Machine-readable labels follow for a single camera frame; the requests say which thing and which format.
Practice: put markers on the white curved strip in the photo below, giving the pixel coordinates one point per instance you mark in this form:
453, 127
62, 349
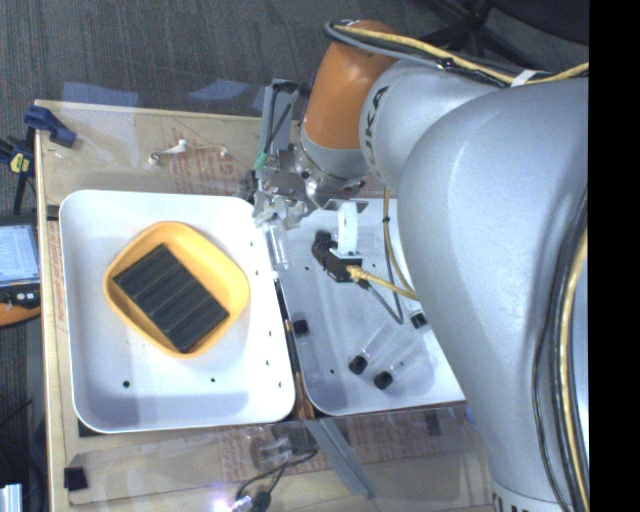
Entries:
177, 148

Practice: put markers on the black ribbed block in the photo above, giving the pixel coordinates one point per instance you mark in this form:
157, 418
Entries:
170, 297

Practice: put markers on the clear plastic bottle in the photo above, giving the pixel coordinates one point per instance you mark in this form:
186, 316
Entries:
384, 380
301, 328
277, 247
418, 320
359, 364

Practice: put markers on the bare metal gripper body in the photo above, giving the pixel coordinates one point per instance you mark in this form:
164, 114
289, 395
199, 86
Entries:
300, 182

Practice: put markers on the black cylinder on white bracket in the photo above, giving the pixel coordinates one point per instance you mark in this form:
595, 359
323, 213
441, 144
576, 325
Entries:
336, 260

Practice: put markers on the white plastic tray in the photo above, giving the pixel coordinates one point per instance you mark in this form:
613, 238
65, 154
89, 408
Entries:
325, 310
165, 395

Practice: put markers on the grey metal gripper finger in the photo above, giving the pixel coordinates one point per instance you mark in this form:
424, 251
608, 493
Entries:
297, 210
265, 207

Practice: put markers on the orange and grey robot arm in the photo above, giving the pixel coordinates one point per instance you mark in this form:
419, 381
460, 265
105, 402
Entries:
480, 210

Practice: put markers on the yellow bowl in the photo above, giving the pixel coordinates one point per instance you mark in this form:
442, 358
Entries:
200, 240

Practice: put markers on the brown cardboard board red print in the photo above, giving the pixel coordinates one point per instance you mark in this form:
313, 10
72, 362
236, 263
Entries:
150, 465

